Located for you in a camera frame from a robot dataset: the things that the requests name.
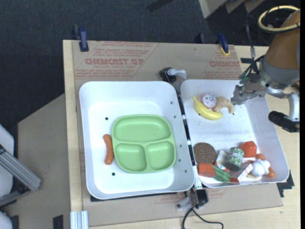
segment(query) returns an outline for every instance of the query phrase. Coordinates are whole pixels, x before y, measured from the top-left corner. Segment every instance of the chocolate cookie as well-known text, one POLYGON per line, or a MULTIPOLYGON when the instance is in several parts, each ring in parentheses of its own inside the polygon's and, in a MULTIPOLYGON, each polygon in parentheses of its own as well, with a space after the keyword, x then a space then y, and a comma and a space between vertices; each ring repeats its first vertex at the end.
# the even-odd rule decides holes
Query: chocolate cookie
POLYGON ((217 152, 212 145, 208 143, 197 143, 193 150, 195 161, 198 164, 214 164, 217 152))

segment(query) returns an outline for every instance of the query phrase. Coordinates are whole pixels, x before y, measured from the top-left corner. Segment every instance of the red toy tomato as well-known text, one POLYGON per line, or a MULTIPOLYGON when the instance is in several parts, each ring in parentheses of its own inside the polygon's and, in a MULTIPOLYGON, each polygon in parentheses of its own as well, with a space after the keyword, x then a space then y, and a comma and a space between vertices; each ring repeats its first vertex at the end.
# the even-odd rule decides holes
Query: red toy tomato
POLYGON ((240 148, 244 151, 245 158, 255 157, 257 147, 253 141, 243 143, 240 148))

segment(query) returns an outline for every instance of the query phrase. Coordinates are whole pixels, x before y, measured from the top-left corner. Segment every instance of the yellow toy banana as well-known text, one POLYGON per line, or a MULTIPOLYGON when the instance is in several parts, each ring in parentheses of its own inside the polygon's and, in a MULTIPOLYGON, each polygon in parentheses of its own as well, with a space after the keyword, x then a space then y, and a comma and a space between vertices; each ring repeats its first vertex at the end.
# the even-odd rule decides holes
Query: yellow toy banana
POLYGON ((223 116, 222 113, 214 112, 214 111, 208 109, 207 107, 205 107, 204 104, 201 103, 197 99, 196 96, 193 99, 195 100, 195 109, 196 109, 196 111, 200 115, 202 115, 204 118, 209 119, 209 120, 219 120, 223 116))

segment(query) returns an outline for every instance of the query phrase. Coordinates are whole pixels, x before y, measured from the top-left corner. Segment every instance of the wooden table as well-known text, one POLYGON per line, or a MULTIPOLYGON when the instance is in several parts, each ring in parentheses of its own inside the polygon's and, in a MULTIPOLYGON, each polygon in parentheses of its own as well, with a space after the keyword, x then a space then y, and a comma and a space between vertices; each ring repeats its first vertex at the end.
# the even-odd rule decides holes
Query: wooden table
MULTIPOLYGON (((235 46, 236 53, 239 58, 249 58, 250 47, 235 46)), ((265 54, 266 47, 256 47, 256 56, 265 54)), ((71 211, 80 212, 83 210, 82 190, 81 190, 81 167, 79 154, 79 139, 77 114, 75 111, 76 95, 75 95, 75 79, 73 67, 73 49, 72 41, 63 41, 64 55, 64 75, 65 75, 65 98, 66 98, 66 114, 67 114, 67 135, 68 135, 68 153, 69 153, 69 175, 70 175, 70 199, 71 211)), ((248 64, 240 62, 242 70, 248 64)), ((266 96, 270 110, 283 113, 289 112, 289 104, 287 100, 280 100, 275 97, 266 96)), ((280 127, 276 127, 280 142, 282 144, 295 186, 291 190, 284 192, 285 197, 282 198, 283 206, 276 208, 264 208, 248 211, 236 211, 221 214, 205 215, 204 218, 209 221, 220 221, 226 229, 248 228, 300 228, 300 134, 289 133, 280 127)), ((95 229, 137 229, 137 228, 159 228, 159 229, 177 229, 181 228, 182 218, 160 219, 153 221, 142 221, 125 223, 124 225, 106 225, 92 227, 95 229)), ((186 221, 186 227, 195 228, 220 228, 219 225, 206 224, 196 216, 190 216, 186 221)))

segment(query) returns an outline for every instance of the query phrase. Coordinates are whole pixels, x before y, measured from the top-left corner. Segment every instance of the yellow cable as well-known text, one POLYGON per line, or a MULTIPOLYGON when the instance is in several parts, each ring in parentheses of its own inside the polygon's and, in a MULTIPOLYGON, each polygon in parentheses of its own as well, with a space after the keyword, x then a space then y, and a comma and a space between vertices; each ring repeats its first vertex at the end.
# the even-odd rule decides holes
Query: yellow cable
POLYGON ((301 23, 297 23, 291 26, 287 26, 287 27, 281 27, 281 28, 269 28, 267 26, 264 26, 262 24, 262 19, 264 16, 266 16, 266 14, 271 13, 273 11, 276 10, 292 10, 292 11, 297 11, 299 10, 299 8, 294 7, 294 6, 290 6, 290 5, 282 5, 282 6, 277 6, 277 7, 273 7, 267 11, 265 11, 264 13, 261 14, 261 16, 258 18, 258 26, 265 32, 269 32, 269 33, 283 33, 286 31, 291 31, 291 30, 295 30, 297 28, 301 27, 301 23))

